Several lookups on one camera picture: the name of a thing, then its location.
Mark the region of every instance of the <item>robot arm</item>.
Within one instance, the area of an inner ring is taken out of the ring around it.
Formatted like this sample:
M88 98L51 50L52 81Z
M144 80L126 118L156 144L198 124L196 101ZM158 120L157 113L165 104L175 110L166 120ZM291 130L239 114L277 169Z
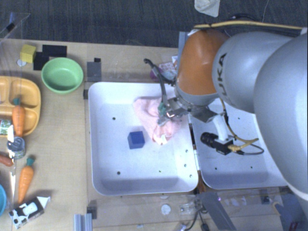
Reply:
M169 111L208 122L217 114L207 106L220 97L256 114L272 158L308 217L307 33L294 38L248 32L227 39L209 30L189 40ZM209 135L204 140L217 142Z

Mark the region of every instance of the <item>white tray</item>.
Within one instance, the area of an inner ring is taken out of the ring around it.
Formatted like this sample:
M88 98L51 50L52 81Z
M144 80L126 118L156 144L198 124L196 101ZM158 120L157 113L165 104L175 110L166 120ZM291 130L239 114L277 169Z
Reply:
M218 114L222 112L219 99L212 102L209 108ZM228 104L226 104L226 109L233 131L243 139L259 138L254 144L263 148L264 153L260 155L219 154L215 149L200 142L203 132L217 134L214 123L203 123L192 117L193 133L204 182L217 190L286 186L286 181L267 150L257 125L256 116ZM234 141L234 143L243 144L241 141ZM259 152L252 146L244 148L243 151Z
M174 88L166 85L168 97ZM159 84L98 82L89 89L92 181L102 195L193 190L198 174L187 117L165 145L153 142L134 113L139 97L160 97ZM130 149L128 134L143 131L145 145Z

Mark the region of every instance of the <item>toy carrot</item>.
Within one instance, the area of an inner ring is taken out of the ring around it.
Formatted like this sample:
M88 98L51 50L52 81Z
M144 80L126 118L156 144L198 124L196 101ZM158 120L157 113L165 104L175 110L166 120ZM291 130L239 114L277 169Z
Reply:
M34 175L34 170L32 168L33 163L34 163L34 159L28 158L27 165L23 167L23 169L20 172L19 187L18 187L18 203L19 204L23 202L26 192L28 191L28 188L32 181L32 178Z
M13 102L15 104L15 107L12 111L12 122L14 125L14 131L16 136L22 137L24 132L26 111L24 107L20 106L19 98L13 99Z

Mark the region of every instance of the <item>green bowl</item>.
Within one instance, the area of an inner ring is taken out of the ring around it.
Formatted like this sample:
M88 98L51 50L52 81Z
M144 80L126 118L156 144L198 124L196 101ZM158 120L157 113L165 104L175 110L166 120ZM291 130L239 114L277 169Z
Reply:
M83 81L83 71L74 60L58 57L44 65L42 80L53 92L67 94L80 86Z

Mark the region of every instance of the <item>wire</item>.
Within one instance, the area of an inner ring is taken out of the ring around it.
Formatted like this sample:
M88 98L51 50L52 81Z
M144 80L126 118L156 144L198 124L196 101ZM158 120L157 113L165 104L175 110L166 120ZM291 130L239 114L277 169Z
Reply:
M248 18L253 21L258 21L254 16L247 14L247 13L237 13L233 15L230 20L236 20L236 19L241 19L241 18Z
M263 12L263 16L262 16L262 22L264 21L265 11L266 11L266 9L268 7L269 1L270 0L267 1L266 5L265 5L265 8L264 8L264 12Z
M225 29L223 31L231 38L231 35Z
M159 84L160 84L160 89L161 89L161 92L162 92L162 103L166 104L167 103L167 93L166 93L166 89L165 89L165 85L164 85L163 76L160 74L158 67L156 65L154 65L151 60L145 58L143 61L144 61L145 64L150 65L150 67L152 68L156 77L158 78Z
M189 228L186 228L184 231L189 231L189 230L191 230L193 228L193 226L194 226L194 224L195 224L195 222L197 220L199 212L200 212L199 210L196 211L191 226Z
M200 24L195 25L195 29L210 29L210 28L218 28L223 26L262 26L262 27L277 27L277 28L285 28L285 29L293 29L293 30L302 30L302 27L299 26L287 26L281 24L274 24L274 23L264 23L264 22L257 22L257 21L225 21L225 22L217 22L213 24Z
M201 216L201 211L198 211L198 213L199 213L199 217L200 217L200 219L201 219L202 224L204 224L203 218L202 218L202 216Z
M234 137L236 140L240 140L240 141L242 141L242 142L244 142L244 143L249 143L248 145L252 144L253 142L256 142L256 141L258 140L258 138L253 139L253 140L244 140L244 139L238 137L238 136L233 132L232 128L231 128L230 125L229 125L229 117L228 117L228 114L227 114L226 105L225 105L224 101L223 101L221 98L220 98L220 101L221 101L222 108L223 108L223 111L224 111L224 118L225 118L226 125L227 125L229 131L231 132L231 134L233 135L233 137Z
M174 86L174 84L175 84L175 79L174 79L174 80L167 79L167 78L159 71L159 68L158 68L155 64L152 63L151 60L145 58L143 61L144 61L144 63L149 64L150 67L151 67L152 69L156 69L156 70L157 70L157 71L156 71L157 74L155 73L155 75L156 75L157 78L159 78L159 76L160 76L164 82L166 82L167 84L169 84L169 85L171 85L171 86Z
M261 147L253 144L254 142L258 141L259 138L255 138L255 139L252 139L252 140L244 140L244 139L238 137L234 133L234 131L232 130L231 126L229 125L229 117L228 117L228 114L227 114L226 105L225 105L224 101L221 98L220 98L220 101L221 101L222 108L223 108L223 111L224 111L225 122L226 122L226 125L227 125L230 133L233 135L235 140L240 140L240 141L245 143L243 145L235 145L235 144L228 145L228 149L233 151L233 152L235 152L235 153L237 153L237 154L240 154L240 155L259 155L259 154L264 153L264 149L262 149ZM242 149L247 147L247 146L249 146L249 145L258 148L260 150L260 152L256 152L256 153L246 153L246 152L243 152Z
M228 20L225 22L218 22L213 24L200 24L195 25L194 29L221 29L226 30L232 27L249 27L250 29L254 30L262 30L272 33L277 33L289 37L297 37L301 34L303 27L300 26L287 26L287 25L280 25L280 24L273 24L273 23L264 23L264 22L257 22L257 21L247 21L247 20Z

